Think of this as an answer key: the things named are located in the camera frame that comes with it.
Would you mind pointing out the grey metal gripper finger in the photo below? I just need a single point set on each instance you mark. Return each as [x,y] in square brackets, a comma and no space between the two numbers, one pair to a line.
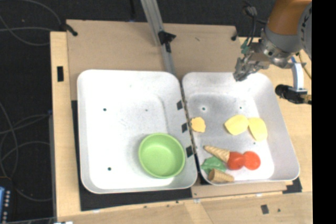
[238,70]
[247,70]

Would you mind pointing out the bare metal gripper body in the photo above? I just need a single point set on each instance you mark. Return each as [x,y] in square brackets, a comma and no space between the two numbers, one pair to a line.
[262,56]

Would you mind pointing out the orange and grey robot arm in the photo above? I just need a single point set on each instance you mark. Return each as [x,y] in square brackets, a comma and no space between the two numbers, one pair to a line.
[288,13]

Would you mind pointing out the white plastic tray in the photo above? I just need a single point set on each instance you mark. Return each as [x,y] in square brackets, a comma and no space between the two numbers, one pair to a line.
[225,97]
[118,118]

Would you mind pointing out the yellow potato chip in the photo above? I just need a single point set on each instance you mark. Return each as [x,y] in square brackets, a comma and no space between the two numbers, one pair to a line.
[236,125]
[258,129]

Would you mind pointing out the thin black and white rod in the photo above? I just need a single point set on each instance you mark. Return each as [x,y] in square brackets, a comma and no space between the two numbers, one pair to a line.
[187,112]

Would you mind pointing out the yellow biscuit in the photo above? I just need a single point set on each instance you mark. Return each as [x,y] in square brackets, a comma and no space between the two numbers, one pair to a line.
[198,124]

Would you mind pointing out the tan ice cream cone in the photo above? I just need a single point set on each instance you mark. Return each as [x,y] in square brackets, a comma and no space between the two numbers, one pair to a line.
[218,152]
[221,176]

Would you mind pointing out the green ice cream scoop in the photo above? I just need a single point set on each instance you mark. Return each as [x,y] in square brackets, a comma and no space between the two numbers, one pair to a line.
[213,164]

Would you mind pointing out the green bowl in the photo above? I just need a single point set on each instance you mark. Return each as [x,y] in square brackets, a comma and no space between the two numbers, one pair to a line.
[161,156]

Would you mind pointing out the brown cardboard board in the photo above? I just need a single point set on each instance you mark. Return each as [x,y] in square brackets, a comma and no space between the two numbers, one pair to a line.
[110,47]

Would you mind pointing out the black cylinder on white bracket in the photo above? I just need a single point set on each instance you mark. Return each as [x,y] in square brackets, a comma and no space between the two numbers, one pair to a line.
[291,93]

